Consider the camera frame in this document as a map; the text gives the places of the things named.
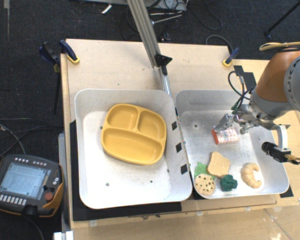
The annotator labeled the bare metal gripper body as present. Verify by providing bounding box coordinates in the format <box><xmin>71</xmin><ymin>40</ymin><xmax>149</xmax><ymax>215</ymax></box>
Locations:
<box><xmin>231</xmin><ymin>103</ymin><xmax>276</xmax><ymax>131</ymax></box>

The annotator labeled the orange and white carton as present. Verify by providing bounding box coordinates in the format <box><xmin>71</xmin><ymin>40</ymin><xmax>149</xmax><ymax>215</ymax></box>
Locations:
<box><xmin>211</xmin><ymin>126</ymin><xmax>240</xmax><ymax>146</ymax></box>

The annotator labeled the tan bread slice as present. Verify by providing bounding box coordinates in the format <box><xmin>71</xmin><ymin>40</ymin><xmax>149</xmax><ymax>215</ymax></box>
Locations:
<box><xmin>206</xmin><ymin>150</ymin><xmax>232</xmax><ymax>179</ymax></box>

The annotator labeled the beige croissant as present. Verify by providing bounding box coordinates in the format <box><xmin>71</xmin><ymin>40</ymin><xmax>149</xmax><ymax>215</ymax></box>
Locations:
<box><xmin>240</xmin><ymin>162</ymin><xmax>263</xmax><ymax>190</ymax></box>

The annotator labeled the green lettuce leaf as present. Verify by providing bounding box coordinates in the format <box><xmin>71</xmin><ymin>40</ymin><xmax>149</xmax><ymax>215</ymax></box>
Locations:
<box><xmin>193</xmin><ymin>161</ymin><xmax>216</xmax><ymax>181</ymax></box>

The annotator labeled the white plastic tray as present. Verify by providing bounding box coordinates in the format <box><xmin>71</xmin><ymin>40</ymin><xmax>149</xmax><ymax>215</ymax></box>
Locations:
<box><xmin>74</xmin><ymin>88</ymin><xmax>193</xmax><ymax>210</ymax></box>
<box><xmin>175</xmin><ymin>89</ymin><xmax>290</xmax><ymax>200</ymax></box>

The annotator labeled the green broccoli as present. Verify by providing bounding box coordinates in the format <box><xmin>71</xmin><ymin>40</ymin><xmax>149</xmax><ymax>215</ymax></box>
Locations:
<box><xmin>219</xmin><ymin>174</ymin><xmax>239</xmax><ymax>193</ymax></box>

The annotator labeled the beige chocolate chip biscuit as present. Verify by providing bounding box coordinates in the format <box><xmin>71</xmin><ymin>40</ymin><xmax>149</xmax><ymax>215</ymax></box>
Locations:
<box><xmin>194</xmin><ymin>173</ymin><xmax>216</xmax><ymax>196</ymax></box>

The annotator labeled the yellow divided plate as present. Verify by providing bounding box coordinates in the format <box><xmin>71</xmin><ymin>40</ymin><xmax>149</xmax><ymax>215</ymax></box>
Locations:
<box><xmin>100</xmin><ymin>103</ymin><xmax>168</xmax><ymax>166</ymax></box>

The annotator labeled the pale wood board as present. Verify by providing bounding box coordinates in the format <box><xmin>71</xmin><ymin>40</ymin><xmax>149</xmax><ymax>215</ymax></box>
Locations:
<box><xmin>60</xmin><ymin>38</ymin><xmax>278</xmax><ymax>229</ymax></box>

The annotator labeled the black cylinder on white bracket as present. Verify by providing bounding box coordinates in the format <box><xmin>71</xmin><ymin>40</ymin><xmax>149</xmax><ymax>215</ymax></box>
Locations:
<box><xmin>261</xmin><ymin>124</ymin><xmax>292</xmax><ymax>164</ymax></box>

